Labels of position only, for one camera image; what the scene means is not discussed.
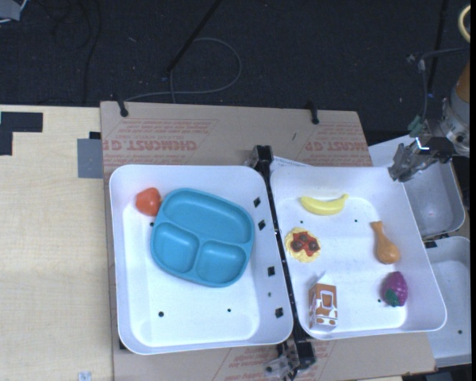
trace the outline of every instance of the purple grapes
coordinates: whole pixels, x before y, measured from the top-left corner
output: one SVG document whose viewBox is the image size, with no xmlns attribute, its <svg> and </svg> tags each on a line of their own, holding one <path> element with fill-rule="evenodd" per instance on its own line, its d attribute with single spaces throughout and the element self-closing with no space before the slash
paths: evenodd
<svg viewBox="0 0 476 381">
<path fill-rule="evenodd" d="M 404 276 L 399 271 L 390 272 L 382 283 L 382 298 L 391 306 L 403 306 L 407 295 L 407 282 Z"/>
</svg>

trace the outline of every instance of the toy banana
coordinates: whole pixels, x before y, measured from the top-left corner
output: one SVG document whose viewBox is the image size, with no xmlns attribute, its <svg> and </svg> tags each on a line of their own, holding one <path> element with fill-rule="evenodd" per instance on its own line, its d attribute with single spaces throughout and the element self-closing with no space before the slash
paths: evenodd
<svg viewBox="0 0 476 381">
<path fill-rule="evenodd" d="M 326 201 L 302 196 L 300 202 L 310 213 L 328 216 L 339 213 L 344 208 L 347 198 L 349 198 L 348 194 L 343 194 L 338 199 Z"/>
</svg>

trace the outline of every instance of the toy tomato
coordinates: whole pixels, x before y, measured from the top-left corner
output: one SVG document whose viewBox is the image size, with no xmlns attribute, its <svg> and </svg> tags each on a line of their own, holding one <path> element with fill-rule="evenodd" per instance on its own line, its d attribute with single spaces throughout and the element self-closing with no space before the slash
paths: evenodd
<svg viewBox="0 0 476 381">
<path fill-rule="evenodd" d="M 136 195 L 136 208 L 147 216 L 156 216 L 160 203 L 160 193 L 155 187 L 149 187 Z"/>
</svg>

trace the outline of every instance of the white tray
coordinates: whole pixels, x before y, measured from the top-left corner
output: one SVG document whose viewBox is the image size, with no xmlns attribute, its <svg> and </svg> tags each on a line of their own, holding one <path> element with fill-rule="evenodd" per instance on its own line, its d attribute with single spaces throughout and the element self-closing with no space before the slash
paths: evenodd
<svg viewBox="0 0 476 381">
<path fill-rule="evenodd" d="M 303 227 L 320 239 L 321 254 L 302 263 L 286 261 L 303 329 L 321 340 L 387 333 L 432 331 L 446 321 L 446 308 L 421 240 L 405 188 L 386 167 L 285 166 L 271 175 L 271 188 L 282 239 Z M 338 198 L 348 193 L 344 209 L 332 216 L 306 211 L 299 198 Z M 401 250 L 395 264 L 374 254 L 370 223 L 382 220 L 384 233 Z M 389 272 L 400 271 L 409 286 L 404 306 L 387 306 L 380 286 Z M 309 328 L 309 288 L 326 272 L 336 285 L 338 325 L 331 331 Z"/>
<path fill-rule="evenodd" d="M 413 141 L 406 135 L 371 145 L 372 163 L 375 167 L 390 167 L 398 145 Z M 422 238 L 454 232 L 463 224 L 466 214 L 451 162 L 418 171 L 404 186 Z"/>
<path fill-rule="evenodd" d="M 150 253 L 155 219 L 134 205 L 136 194 L 148 187 L 156 187 L 162 196 L 181 187 L 206 191 L 249 212 L 255 243 L 238 281 L 206 287 L 156 265 Z M 258 172 L 244 166 L 125 165 L 111 175 L 109 191 L 118 332 L 125 347 L 156 354 L 277 344 L 289 337 L 293 315 L 267 189 Z"/>
<path fill-rule="evenodd" d="M 427 249 L 447 308 L 446 324 L 428 334 L 439 368 L 472 363 L 470 240 L 453 236 Z"/>
</svg>

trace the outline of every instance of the black tape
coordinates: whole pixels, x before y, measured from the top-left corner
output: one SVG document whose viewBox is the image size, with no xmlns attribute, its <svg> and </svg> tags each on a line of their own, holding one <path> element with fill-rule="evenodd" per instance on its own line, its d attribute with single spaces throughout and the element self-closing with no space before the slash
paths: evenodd
<svg viewBox="0 0 476 381">
<path fill-rule="evenodd" d="M 88 133 L 88 138 L 90 138 L 91 140 L 100 140 L 101 134 L 99 131 L 90 131 Z"/>
<path fill-rule="evenodd" d="M 42 133 L 42 113 L 1 112 L 0 156 L 13 155 L 13 133 Z"/>
</svg>

